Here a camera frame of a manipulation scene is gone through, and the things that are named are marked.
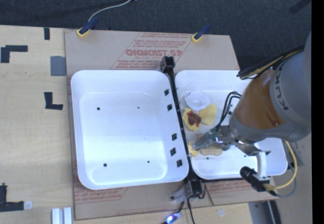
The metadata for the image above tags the yellow toy crisp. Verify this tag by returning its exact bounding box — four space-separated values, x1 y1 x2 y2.
199 103 218 126

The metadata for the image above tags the black block with thin wires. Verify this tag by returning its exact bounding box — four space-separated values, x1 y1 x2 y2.
188 178 206 198
159 56 176 74

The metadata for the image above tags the tan toy biscuit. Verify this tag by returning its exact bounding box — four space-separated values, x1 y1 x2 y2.
199 146 223 157

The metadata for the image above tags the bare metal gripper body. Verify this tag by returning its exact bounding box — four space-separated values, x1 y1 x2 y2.
213 126 254 152

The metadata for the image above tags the white toy fried egg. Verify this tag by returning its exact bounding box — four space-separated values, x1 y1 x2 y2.
184 90 211 111

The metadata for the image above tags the yellow pizza slice, red topping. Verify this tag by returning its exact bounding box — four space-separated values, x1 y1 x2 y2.
182 107 203 132

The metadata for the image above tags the brown cardboard board, red print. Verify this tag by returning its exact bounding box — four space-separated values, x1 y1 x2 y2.
63 29 279 220

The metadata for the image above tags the small yellow toy piece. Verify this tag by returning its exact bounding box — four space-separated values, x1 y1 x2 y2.
187 141 200 157

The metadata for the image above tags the white plastic tray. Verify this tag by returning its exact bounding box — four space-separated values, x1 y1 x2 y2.
70 69 190 190
174 69 289 181

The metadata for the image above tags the black cylinder on white bracket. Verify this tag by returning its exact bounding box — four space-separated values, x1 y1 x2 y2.
239 151 271 193

